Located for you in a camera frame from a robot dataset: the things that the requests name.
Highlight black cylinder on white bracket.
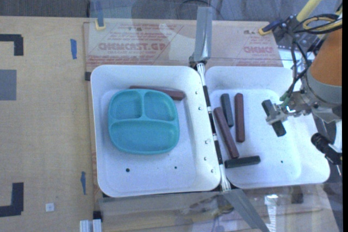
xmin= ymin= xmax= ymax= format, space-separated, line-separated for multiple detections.
xmin=310 ymin=122 xmax=343 ymax=167

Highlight brown cardboard board red print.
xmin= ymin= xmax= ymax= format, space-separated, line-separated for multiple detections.
xmin=82 ymin=20 xmax=335 ymax=227

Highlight white plastic tray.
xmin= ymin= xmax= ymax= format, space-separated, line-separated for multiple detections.
xmin=204 ymin=65 xmax=331 ymax=190
xmin=90 ymin=64 xmax=222 ymax=198

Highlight teal divided plate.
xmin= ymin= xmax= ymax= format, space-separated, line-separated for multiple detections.
xmin=108 ymin=88 xmax=181 ymax=156

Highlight brown rectangular bar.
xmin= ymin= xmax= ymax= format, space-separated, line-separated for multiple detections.
xmin=234 ymin=92 xmax=246 ymax=143
xmin=129 ymin=85 xmax=187 ymax=102
xmin=213 ymin=106 xmax=240 ymax=160

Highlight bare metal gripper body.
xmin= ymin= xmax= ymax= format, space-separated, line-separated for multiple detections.
xmin=282 ymin=89 xmax=319 ymax=118

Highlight dark grey rectangular bar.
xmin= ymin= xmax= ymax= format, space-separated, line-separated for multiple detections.
xmin=220 ymin=93 xmax=235 ymax=128
xmin=261 ymin=99 xmax=287 ymax=138
xmin=223 ymin=155 xmax=262 ymax=170

